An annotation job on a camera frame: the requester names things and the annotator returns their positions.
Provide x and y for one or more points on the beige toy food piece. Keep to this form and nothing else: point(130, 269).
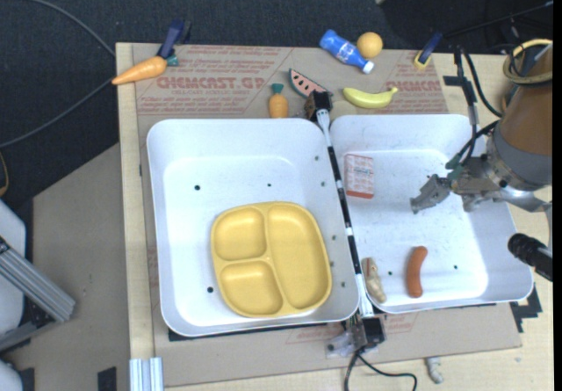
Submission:
point(374, 281)

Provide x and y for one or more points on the orange sausage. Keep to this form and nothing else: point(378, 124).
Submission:
point(415, 272)

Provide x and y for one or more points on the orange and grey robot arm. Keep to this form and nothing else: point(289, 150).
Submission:
point(524, 117)

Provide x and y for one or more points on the small orange carrot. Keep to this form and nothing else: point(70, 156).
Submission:
point(278, 106)

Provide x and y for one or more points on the yellow ball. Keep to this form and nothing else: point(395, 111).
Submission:
point(369, 45)

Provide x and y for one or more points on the white plastic tray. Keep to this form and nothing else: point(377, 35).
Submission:
point(246, 161)
point(430, 231)

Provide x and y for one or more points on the brown cardboard board, red print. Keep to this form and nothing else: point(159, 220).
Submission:
point(263, 73)

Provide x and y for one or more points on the yellow divided plate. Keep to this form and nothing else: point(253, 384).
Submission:
point(290, 257)

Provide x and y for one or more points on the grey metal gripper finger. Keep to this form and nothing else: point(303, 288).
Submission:
point(428, 196)
point(473, 203)

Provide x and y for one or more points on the black cylinder on white bracket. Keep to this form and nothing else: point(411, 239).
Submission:
point(529, 251)

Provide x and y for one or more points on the blue plastic bottle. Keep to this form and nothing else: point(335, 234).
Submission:
point(342, 48)

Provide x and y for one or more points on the thin black and white rod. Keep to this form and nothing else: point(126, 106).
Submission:
point(339, 180)

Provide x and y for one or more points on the large orange carrot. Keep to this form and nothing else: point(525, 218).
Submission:
point(145, 70)

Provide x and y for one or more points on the yellow banana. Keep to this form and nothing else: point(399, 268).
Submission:
point(369, 98)

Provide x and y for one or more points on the red watermelon slice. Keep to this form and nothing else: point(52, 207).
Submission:
point(303, 82)

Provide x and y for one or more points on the orange and white carton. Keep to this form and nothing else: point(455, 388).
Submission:
point(359, 176)

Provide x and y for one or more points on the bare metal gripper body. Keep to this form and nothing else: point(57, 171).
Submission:
point(476, 180)

